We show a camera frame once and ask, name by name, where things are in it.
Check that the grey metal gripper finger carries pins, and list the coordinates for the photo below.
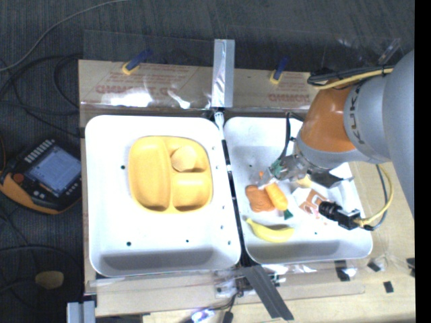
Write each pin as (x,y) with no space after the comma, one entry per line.
(331,180)
(270,177)

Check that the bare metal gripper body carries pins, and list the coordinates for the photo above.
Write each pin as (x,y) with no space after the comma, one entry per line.
(292,167)

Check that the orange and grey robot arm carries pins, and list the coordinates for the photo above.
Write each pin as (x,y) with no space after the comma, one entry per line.
(377,113)

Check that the pale yellow round toy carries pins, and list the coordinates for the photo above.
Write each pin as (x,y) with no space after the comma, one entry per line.
(304,182)

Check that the orange carrot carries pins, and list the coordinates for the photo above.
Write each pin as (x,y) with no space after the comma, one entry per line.
(276,195)

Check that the white and brown carton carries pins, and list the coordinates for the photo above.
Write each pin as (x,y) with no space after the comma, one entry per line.
(308,203)

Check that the yellow banana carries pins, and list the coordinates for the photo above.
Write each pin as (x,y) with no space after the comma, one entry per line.
(272,234)

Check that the white plastic tray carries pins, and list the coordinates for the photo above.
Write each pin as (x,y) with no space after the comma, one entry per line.
(107,214)
(303,247)

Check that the tan round bread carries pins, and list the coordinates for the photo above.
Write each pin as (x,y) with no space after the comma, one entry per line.
(183,158)

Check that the yellow divided plate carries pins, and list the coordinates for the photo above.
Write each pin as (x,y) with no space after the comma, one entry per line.
(149,177)

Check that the brown cardboard board red print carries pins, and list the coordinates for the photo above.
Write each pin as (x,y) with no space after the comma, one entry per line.
(155,82)

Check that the yellow oval object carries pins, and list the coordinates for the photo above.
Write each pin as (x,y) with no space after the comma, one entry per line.
(49,279)

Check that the black cylinder on white bracket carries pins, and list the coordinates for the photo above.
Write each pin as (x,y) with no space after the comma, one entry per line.
(338,212)

